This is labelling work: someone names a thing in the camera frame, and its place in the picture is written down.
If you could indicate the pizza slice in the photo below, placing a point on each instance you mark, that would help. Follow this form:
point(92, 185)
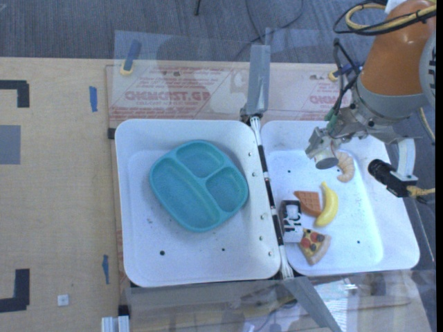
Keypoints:
point(313, 246)

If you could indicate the blue divided plate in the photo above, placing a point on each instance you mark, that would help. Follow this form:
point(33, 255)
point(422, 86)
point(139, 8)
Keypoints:
point(194, 192)

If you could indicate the small white can grey lid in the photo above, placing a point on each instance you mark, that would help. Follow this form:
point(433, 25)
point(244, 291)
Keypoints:
point(326, 163)

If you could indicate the black and white carton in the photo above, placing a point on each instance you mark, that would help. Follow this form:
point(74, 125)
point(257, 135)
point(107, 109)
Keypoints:
point(291, 223)

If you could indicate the small white square piece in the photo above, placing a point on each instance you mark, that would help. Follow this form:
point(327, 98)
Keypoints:
point(62, 299)

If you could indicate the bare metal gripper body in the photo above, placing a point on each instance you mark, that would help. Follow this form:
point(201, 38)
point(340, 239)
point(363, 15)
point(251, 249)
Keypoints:
point(360, 123)

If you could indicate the thin black and white rod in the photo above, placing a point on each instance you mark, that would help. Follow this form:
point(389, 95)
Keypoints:
point(264, 166)

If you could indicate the orange toy shrimp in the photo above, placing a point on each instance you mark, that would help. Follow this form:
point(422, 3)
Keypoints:
point(347, 166)

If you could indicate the black cylinder on white bracket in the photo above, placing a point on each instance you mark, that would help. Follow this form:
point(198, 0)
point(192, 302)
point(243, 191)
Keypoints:
point(384, 171)

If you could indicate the yellow banana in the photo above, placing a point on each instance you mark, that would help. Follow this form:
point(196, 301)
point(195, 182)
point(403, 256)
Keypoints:
point(330, 206)

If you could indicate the orange waffle wedge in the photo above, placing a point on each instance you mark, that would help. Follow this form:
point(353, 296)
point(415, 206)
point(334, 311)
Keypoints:
point(309, 201)

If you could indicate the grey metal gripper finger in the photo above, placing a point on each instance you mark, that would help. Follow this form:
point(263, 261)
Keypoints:
point(334, 143)
point(314, 142)

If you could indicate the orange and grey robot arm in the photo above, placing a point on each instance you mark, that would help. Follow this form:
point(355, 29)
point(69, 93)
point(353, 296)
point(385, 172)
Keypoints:
point(394, 57)

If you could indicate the white plastic tray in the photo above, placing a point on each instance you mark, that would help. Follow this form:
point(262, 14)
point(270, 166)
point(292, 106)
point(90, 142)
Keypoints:
point(363, 227)
point(194, 254)

